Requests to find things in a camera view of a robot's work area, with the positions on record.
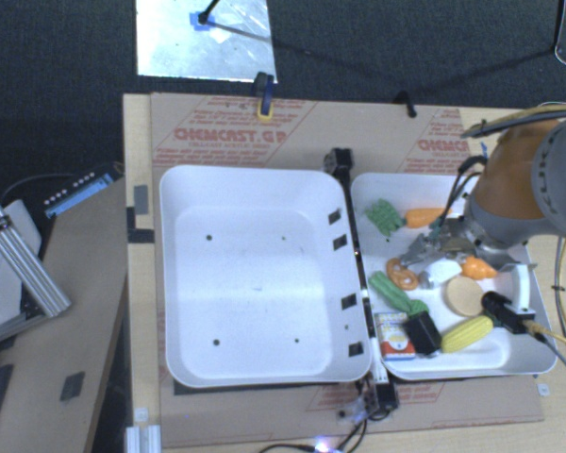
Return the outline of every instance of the white tray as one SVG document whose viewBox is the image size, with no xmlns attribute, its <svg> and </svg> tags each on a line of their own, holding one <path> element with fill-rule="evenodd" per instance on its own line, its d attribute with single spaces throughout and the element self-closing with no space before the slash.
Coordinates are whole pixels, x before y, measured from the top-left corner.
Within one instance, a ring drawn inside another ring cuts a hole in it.
<svg viewBox="0 0 566 453">
<path fill-rule="evenodd" d="M 211 387 L 367 372 L 357 263 L 333 177 L 178 166 L 163 176 L 160 201 L 174 378 Z M 338 239 L 346 245 L 335 249 Z"/>
<path fill-rule="evenodd" d="M 365 215 L 379 198 L 389 201 L 404 216 L 413 208 L 444 207 L 451 190 L 454 176 L 386 175 L 365 174 L 355 179 L 352 198 L 357 216 L 358 238 L 363 257 L 365 274 L 369 277 L 376 271 L 384 271 L 386 262 L 404 254 L 410 243 L 420 234 L 429 231 L 427 227 L 410 229 L 406 226 L 393 232 L 387 240 Z M 475 180 L 466 191 L 472 189 Z M 450 216 L 459 216 L 464 200 L 453 205 Z M 523 246 L 509 249 L 510 255 L 523 263 L 530 263 Z M 430 262 L 411 265 L 410 269 L 419 274 Z M 509 274 L 499 274 L 494 279 L 479 281 L 484 291 L 494 290 L 511 296 L 512 282 Z M 536 313 L 536 320 L 546 327 L 549 319 L 541 300 L 541 291 L 534 273 L 530 272 L 530 308 Z M 456 315 L 443 300 L 443 287 L 434 290 L 416 289 L 408 292 L 410 298 L 423 300 L 430 308 L 430 315 L 441 333 L 465 320 Z M 383 298 L 370 290 L 373 312 L 393 311 Z M 470 378 L 482 376 L 505 376 L 539 374 L 549 371 L 556 363 L 556 356 L 527 335 L 512 335 L 504 328 L 496 327 L 485 339 L 453 353 L 440 354 L 434 358 L 418 358 L 411 361 L 386 361 L 388 370 L 396 376 L 408 379 Z"/>
</svg>

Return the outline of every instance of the cardboard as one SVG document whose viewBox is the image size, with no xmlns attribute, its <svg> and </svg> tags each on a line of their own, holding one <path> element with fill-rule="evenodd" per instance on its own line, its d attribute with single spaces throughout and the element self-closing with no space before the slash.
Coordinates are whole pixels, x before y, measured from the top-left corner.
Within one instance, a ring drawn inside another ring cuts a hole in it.
<svg viewBox="0 0 566 453">
<path fill-rule="evenodd" d="M 150 98 L 158 383 L 166 448 L 345 434 L 337 412 L 357 398 L 354 384 L 193 390 L 170 376 L 164 313 L 158 184 L 184 163 L 320 169 L 333 147 L 353 149 L 353 176 L 364 172 L 453 175 L 470 155 L 459 138 L 459 109 L 275 100 L 270 122 L 249 97 L 153 94 Z M 542 420 L 532 377 L 406 383 L 401 407 L 370 431 L 467 427 Z"/>
</svg>

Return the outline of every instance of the beige round toy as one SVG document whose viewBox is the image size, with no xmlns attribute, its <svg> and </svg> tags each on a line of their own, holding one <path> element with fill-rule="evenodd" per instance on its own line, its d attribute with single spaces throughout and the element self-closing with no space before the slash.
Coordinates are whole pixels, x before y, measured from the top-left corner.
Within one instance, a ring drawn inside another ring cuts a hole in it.
<svg viewBox="0 0 566 453">
<path fill-rule="evenodd" d="M 475 317 L 482 312 L 482 294 L 484 291 L 475 280 L 467 277 L 455 277 L 446 285 L 445 301 L 449 308 L 463 317 Z"/>
</svg>

